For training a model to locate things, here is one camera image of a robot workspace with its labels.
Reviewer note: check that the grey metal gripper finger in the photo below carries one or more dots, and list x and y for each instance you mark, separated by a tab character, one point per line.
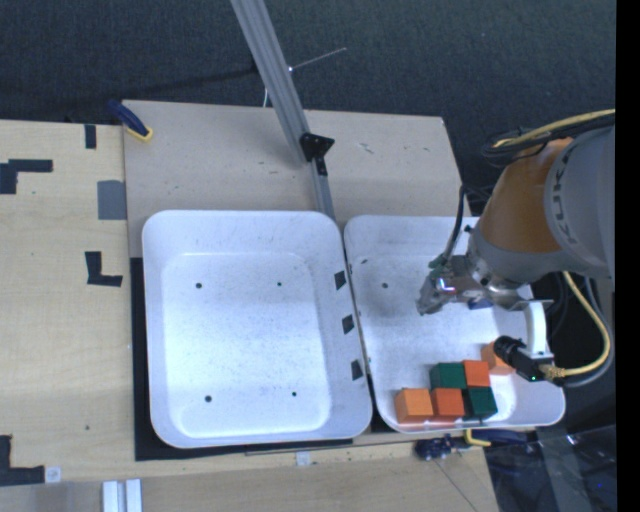
425	300
445	300

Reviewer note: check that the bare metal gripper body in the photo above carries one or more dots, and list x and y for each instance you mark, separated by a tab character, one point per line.
475	282

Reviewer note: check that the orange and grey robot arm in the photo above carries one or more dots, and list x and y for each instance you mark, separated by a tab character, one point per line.
525	210

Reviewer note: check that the white plastic tray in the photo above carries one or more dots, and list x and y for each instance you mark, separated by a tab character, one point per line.
245	340
400	330

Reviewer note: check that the green cube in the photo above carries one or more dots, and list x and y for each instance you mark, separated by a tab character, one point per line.
482	401
447	376

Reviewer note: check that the orange cube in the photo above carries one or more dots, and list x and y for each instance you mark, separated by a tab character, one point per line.
447	402
414	405
476	373
492	361

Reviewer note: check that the pale wood board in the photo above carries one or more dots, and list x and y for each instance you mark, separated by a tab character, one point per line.
225	160

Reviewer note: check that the black cylinder on white bracket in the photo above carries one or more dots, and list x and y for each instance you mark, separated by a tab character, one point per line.
517	356

